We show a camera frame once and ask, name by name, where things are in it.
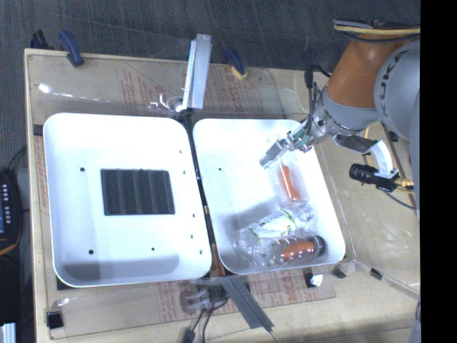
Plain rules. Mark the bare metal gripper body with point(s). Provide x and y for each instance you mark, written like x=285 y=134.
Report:
x=306 y=138

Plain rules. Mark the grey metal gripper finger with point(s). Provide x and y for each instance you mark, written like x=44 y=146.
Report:
x=279 y=154
x=272 y=151

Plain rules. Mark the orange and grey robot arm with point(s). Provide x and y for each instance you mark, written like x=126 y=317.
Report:
x=360 y=73

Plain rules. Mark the clear bottle with orange label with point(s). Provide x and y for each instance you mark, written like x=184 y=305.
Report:
x=290 y=182

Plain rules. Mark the white plastic tray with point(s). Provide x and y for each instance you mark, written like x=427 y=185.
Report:
x=78 y=198
x=232 y=177

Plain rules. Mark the clear bottle green white label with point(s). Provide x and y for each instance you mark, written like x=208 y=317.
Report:
x=276 y=224

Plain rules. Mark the clear bottle brown label black cap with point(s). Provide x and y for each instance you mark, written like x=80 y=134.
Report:
x=298 y=249

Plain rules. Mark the black ribbed rectangular pad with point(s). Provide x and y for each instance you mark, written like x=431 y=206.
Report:
x=137 y=191

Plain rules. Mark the brown cardboard board red print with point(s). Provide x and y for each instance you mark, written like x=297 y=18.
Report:
x=118 y=80

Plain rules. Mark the black cylinder on white bracket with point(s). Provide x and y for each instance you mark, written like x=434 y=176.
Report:
x=383 y=179

